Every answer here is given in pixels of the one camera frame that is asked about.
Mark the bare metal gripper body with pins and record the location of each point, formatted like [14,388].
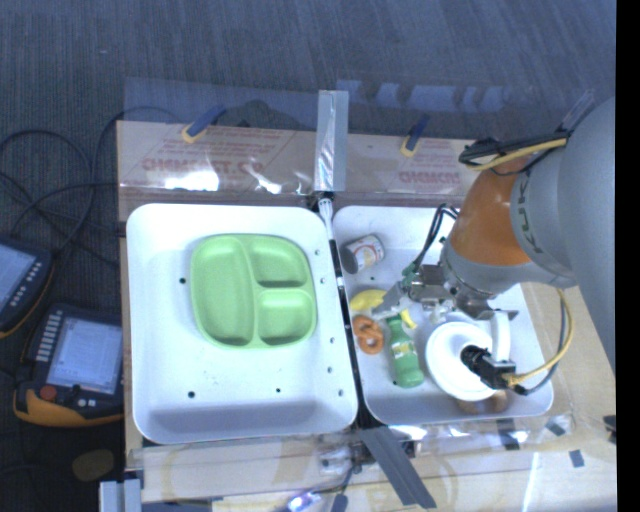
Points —
[431,286]

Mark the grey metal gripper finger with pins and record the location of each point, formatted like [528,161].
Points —
[396,295]
[386,311]

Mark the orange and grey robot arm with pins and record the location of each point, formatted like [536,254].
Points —
[565,210]

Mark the yellow banana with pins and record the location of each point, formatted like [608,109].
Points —
[364,299]

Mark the brown pretzel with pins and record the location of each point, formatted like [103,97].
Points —
[361,327]

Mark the green bottle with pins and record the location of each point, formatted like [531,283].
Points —
[406,357]

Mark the white can with orange print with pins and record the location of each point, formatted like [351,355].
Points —
[367,251]

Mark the white bowl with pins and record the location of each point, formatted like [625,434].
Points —
[445,355]

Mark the white plastic tray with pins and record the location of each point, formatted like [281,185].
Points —
[380,400]
[165,350]

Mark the tan bread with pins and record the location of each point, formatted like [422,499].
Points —
[470,404]

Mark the green divided plate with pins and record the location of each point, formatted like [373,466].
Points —
[220,290]

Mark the brown cardboard board red print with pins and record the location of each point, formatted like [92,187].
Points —
[150,150]

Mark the black cylinder on white bracket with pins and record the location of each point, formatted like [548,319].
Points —
[487,365]

